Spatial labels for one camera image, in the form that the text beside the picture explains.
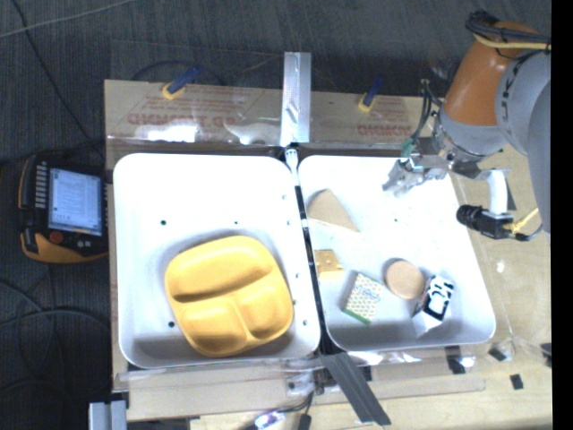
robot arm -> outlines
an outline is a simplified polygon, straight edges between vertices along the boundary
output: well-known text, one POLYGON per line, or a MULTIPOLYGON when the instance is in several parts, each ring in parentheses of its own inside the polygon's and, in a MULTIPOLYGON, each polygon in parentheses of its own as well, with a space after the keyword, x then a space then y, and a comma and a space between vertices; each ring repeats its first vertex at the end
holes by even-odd
MULTIPOLYGON (((404 195, 450 171, 491 182, 499 171, 481 170, 478 163, 511 144, 528 157, 543 230, 551 242, 551 39, 482 11, 471 14, 466 27, 476 42, 443 102, 423 82, 420 125, 383 188, 404 195), (439 106, 432 137, 420 138, 432 102, 439 106)), ((492 201, 499 197, 494 187, 499 184, 490 183, 492 201)), ((470 228, 493 238, 524 240, 507 228, 513 221, 507 212, 463 207, 458 219, 470 228)))

metal bracket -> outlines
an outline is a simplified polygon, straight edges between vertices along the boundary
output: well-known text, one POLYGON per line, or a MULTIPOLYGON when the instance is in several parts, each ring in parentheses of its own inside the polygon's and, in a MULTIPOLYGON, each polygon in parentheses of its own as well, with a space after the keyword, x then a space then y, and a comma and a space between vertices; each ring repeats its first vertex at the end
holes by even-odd
POLYGON ((285 53, 280 146, 307 143, 311 127, 311 55, 285 53))
POLYGON ((125 400, 90 403, 90 430, 127 430, 125 400))
POLYGON ((321 357, 334 380, 346 395, 361 422, 375 422, 379 426, 391 424, 363 374, 346 352, 321 357))

triangular cheese wedge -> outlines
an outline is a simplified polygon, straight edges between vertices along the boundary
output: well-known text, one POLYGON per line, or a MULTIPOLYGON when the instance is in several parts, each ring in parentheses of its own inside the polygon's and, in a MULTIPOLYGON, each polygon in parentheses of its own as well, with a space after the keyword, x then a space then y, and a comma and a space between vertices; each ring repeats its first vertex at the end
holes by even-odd
POLYGON ((360 232, 331 190, 321 191, 312 199, 308 207, 308 218, 360 232))

white tray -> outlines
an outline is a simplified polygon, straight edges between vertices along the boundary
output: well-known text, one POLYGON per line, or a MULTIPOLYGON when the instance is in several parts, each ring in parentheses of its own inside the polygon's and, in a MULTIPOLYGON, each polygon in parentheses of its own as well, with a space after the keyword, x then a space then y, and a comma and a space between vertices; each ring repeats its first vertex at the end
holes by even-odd
POLYGON ((305 204, 330 189, 361 233, 310 221, 312 248, 332 249, 345 269, 339 280, 321 280, 320 292, 330 337, 347 351, 382 351, 479 344, 495 332, 495 315, 466 227, 456 220, 458 200, 449 176, 396 198, 382 190, 395 163, 390 158, 314 155, 299 177, 305 204), (415 336, 415 301, 384 289, 370 325, 340 309, 353 271, 382 281, 385 263, 403 258, 425 277, 440 274, 456 286, 442 325, 415 336))
POLYGON ((316 349, 320 325, 293 182, 283 163, 261 156, 132 154, 115 166, 114 198, 119 346, 130 363, 153 368, 303 358, 316 349), (295 318, 267 345, 208 358, 172 323, 164 272, 183 250, 235 234, 270 249, 295 301, 295 318))

black cable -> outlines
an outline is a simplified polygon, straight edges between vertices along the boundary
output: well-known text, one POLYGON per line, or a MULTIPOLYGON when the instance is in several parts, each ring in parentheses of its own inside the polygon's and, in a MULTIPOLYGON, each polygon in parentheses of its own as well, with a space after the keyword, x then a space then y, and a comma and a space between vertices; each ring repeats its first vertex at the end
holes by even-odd
POLYGON ((466 28, 476 35, 483 37, 500 37, 502 40, 523 41, 530 43, 544 43, 550 45, 551 37, 541 34, 525 32, 522 30, 511 30, 500 27, 494 27, 493 24, 500 20, 490 15, 484 10, 478 10, 471 13, 466 21, 466 28))
POLYGON ((539 225, 539 228, 536 229, 535 232, 533 232, 532 234, 526 235, 526 234, 516 233, 515 239, 519 242, 528 242, 532 239, 535 239, 537 235, 542 231, 543 231, 543 224, 539 225))
MULTIPOLYGON (((35 287, 40 283, 40 281, 42 281, 42 280, 43 280, 43 279, 39 279, 32 287, 35 288, 35 287)), ((30 319, 30 318, 36 318, 36 317, 42 317, 42 318, 44 318, 45 320, 47 320, 47 321, 50 322, 51 326, 54 326, 54 328, 55 328, 55 325, 52 325, 52 323, 53 323, 52 316, 56 316, 56 315, 73 315, 73 316, 79 316, 79 317, 81 317, 81 318, 85 318, 85 319, 87 319, 87 320, 90 320, 90 321, 92 321, 92 322, 95 322, 95 323, 98 324, 100 327, 102 327, 106 332, 110 333, 110 328, 109 328, 109 326, 108 326, 105 322, 101 321, 98 317, 96 317, 96 316, 94 316, 94 315, 91 315, 91 314, 89 314, 89 313, 87 313, 87 312, 84 312, 84 311, 81 311, 81 310, 78 310, 78 309, 58 308, 58 307, 56 307, 55 291, 54 291, 54 288, 53 288, 52 285, 51 285, 51 298, 50 298, 50 299, 51 299, 50 305, 52 306, 51 309, 43 309, 38 303, 36 303, 36 301, 34 301, 34 299, 33 299, 32 297, 30 297, 30 295, 29 295, 27 292, 25 292, 25 291, 23 291, 23 290, 21 290, 21 289, 15 287, 13 284, 11 284, 11 283, 9 283, 9 282, 6 282, 6 281, 0 279, 0 286, 2 286, 2 287, 4 287, 4 288, 8 288, 8 289, 11 290, 13 293, 18 294, 20 297, 22 297, 22 298, 25 300, 25 302, 28 302, 30 305, 32 305, 32 306, 34 307, 35 311, 36 311, 36 312, 33 312, 33 313, 24 314, 24 315, 22 315, 22 314, 17 314, 17 315, 16 315, 14 318, 12 318, 12 319, 4 320, 4 321, 0 322, 0 328, 3 328, 3 327, 5 327, 5 326, 9 326, 9 325, 12 325, 12 324, 15 324, 15 323, 16 323, 16 324, 17 324, 17 328, 18 328, 18 330, 19 330, 19 329, 20 329, 21 322, 22 322, 23 320, 27 320, 27 319, 30 319)), ((59 335, 58 335, 58 333, 57 333, 56 330, 54 330, 53 332, 50 333, 49 343, 51 344, 52 342, 54 342, 54 343, 56 344, 57 353, 58 353, 58 359, 59 359, 59 362, 60 362, 60 365, 59 365, 59 366, 60 366, 60 368, 61 368, 61 370, 62 370, 61 375, 63 376, 63 375, 64 375, 64 370, 65 370, 64 359, 63 359, 63 351, 62 351, 62 346, 61 346, 61 342, 60 342, 60 339, 59 339, 59 335)), ((43 358, 42 358, 42 363, 44 363, 45 361, 46 361, 46 359, 43 357, 43 358)), ((29 378, 30 381, 37 381, 38 383, 41 383, 42 381, 44 381, 42 378, 38 377, 38 374, 34 374, 34 372, 31 371, 32 368, 30 368, 29 365, 26 365, 26 366, 27 366, 27 368, 29 369, 29 372, 30 372, 30 375, 31 375, 31 378, 29 378)), ((70 398, 71 401, 81 402, 82 399, 85 399, 85 400, 86 400, 88 397, 93 396, 93 395, 96 395, 96 394, 102 392, 103 390, 106 390, 106 389, 110 386, 110 384, 111 384, 110 379, 107 378, 107 379, 105 380, 105 382, 102 383, 101 385, 99 385, 97 388, 94 388, 93 390, 86 392, 86 393, 85 393, 85 397, 79 397, 79 398, 78 398, 77 396, 75 396, 75 395, 77 395, 77 393, 74 393, 74 394, 69 394, 69 398, 70 398)), ((59 387, 59 388, 65 391, 65 387, 64 387, 64 386, 61 386, 61 387, 59 387)))
POLYGON ((22 359, 22 362, 24 363, 24 366, 26 367, 26 369, 28 369, 28 372, 30 373, 30 375, 32 375, 33 377, 37 377, 39 374, 39 370, 41 369, 41 367, 44 365, 44 363, 47 360, 47 355, 49 353, 50 348, 52 347, 52 338, 54 336, 54 331, 56 329, 56 320, 52 319, 50 321, 50 333, 49 333, 49 342, 46 346, 46 349, 44 350, 44 354, 41 357, 41 361, 38 362, 38 366, 36 368, 32 368, 29 363, 28 363, 28 359, 25 355, 24 352, 24 347, 22 345, 22 335, 21 335, 21 318, 23 315, 23 311, 26 307, 26 302, 34 302, 33 299, 31 299, 31 295, 34 293, 34 291, 36 290, 36 288, 39 286, 40 283, 42 283, 44 281, 44 279, 46 278, 46 276, 42 276, 40 277, 30 288, 28 288, 28 290, 25 292, 25 295, 27 297, 30 298, 30 300, 28 300, 27 298, 23 298, 22 301, 20 302, 20 304, 18 305, 18 307, 16 308, 16 329, 17 329, 17 334, 16 336, 18 337, 18 349, 20 350, 20 357, 22 359))
POLYGON ((105 145, 105 141, 104 140, 90 140, 90 141, 86 141, 86 142, 81 142, 78 143, 77 145, 73 145, 72 147, 63 147, 63 148, 51 148, 51 149, 47 149, 47 150, 36 150, 36 151, 30 151, 27 153, 24 153, 20 156, 14 156, 13 158, 9 158, 9 159, 2 159, 0 160, 0 165, 3 164, 15 164, 18 162, 22 162, 36 154, 42 153, 42 154, 59 154, 63 159, 68 159, 73 157, 73 155, 77 152, 77 151, 81 151, 82 149, 84 149, 87 146, 93 146, 93 145, 99 145, 103 148, 103 146, 105 145))
POLYGON ((311 394, 309 396, 308 399, 308 403, 306 405, 306 409, 304 410, 304 414, 308 414, 309 409, 311 408, 312 405, 312 399, 314 398, 314 391, 311 391, 311 394))
POLYGON ((430 118, 430 114, 432 112, 432 103, 433 99, 430 89, 428 87, 428 81, 422 80, 422 113, 420 115, 420 121, 418 122, 418 127, 412 133, 412 135, 410 135, 410 140, 413 145, 417 143, 423 127, 430 118))
POLYGON ((54 386, 51 381, 46 381, 42 379, 21 379, 20 381, 16 381, 15 383, 10 383, 5 385, 0 389, 0 396, 2 395, 11 395, 14 391, 23 388, 23 387, 42 387, 45 389, 49 389, 53 391, 55 394, 59 396, 59 398, 64 399, 67 396, 66 391, 62 390, 60 387, 54 386))
POLYGON ((314 396, 314 391, 311 391, 306 397, 304 397, 304 400, 299 403, 298 405, 294 405, 290 408, 278 408, 276 409, 277 412, 282 412, 282 413, 289 413, 289 412, 298 412, 298 411, 302 411, 303 409, 306 409, 306 412, 308 412, 308 409, 310 408, 311 404, 312 404, 312 397, 314 396))
POLYGON ((510 61, 520 60, 522 62, 525 62, 527 59, 529 59, 530 57, 533 57, 533 56, 538 56, 540 54, 547 54, 547 51, 538 50, 538 51, 526 51, 525 53, 521 53, 515 57, 511 57, 511 56, 506 56, 503 53, 501 53, 501 48, 499 48, 499 47, 495 48, 495 52, 498 54, 499 57, 504 57, 506 59, 509 59, 510 61))
POLYGON ((432 89, 430 88, 430 82, 426 81, 424 83, 424 89, 425 89, 425 93, 428 94, 428 96, 430 97, 430 100, 432 101, 433 105, 437 106, 437 107, 441 107, 443 105, 442 101, 440 99, 438 99, 436 97, 436 95, 432 92, 432 89))
MULTIPOLYGON (((10 2, 12 2, 13 7, 15 8, 16 12, 20 16, 22 27, 27 28, 28 22, 26 21, 26 16, 24 15, 24 12, 21 10, 20 5, 18 4, 18 2, 16 2, 16 0, 10 0, 10 2)), ((28 30, 26 30, 24 33, 26 34, 26 38, 28 39, 31 48, 34 51, 34 55, 36 56, 40 65, 42 66, 42 69, 44 70, 46 77, 48 78, 50 84, 54 88, 54 92, 56 93, 56 96, 60 99, 60 102, 62 102, 62 105, 64 106, 65 110, 68 112, 70 117, 72 118, 73 123, 76 125, 76 127, 80 130, 80 132, 83 134, 83 136, 86 138, 86 140, 91 142, 91 137, 85 131, 80 120, 73 113, 72 109, 70 108, 70 106, 68 105, 66 100, 64 99, 64 95, 60 91, 60 88, 56 84, 56 80, 54 79, 54 77, 50 73, 49 69, 47 68, 46 62, 44 61, 44 58, 40 55, 40 53, 38 51, 38 47, 36 46, 36 43, 34 42, 34 39, 32 38, 32 36, 30 35, 30 32, 28 30)), ((95 152, 97 152, 99 154, 99 156, 102 159, 105 159, 104 153, 98 147, 96 147, 94 145, 93 149, 95 152)))
MULTIPOLYGON (((191 68, 191 67, 196 66, 196 64, 193 64, 189 61, 180 60, 180 59, 166 59, 163 61, 157 61, 157 62, 154 62, 153 64, 149 64, 149 65, 146 65, 145 67, 141 68, 138 72, 136 72, 132 76, 130 81, 137 82, 145 73, 147 73, 153 69, 156 69, 158 67, 162 67, 164 65, 182 65, 182 66, 187 67, 187 68, 191 68)), ((215 80, 217 80, 219 86, 225 86, 225 82, 223 82, 223 80, 221 80, 221 78, 218 75, 216 75, 214 72, 212 72, 209 69, 205 69, 205 68, 203 68, 203 71, 212 75, 213 78, 215 78, 215 80)))

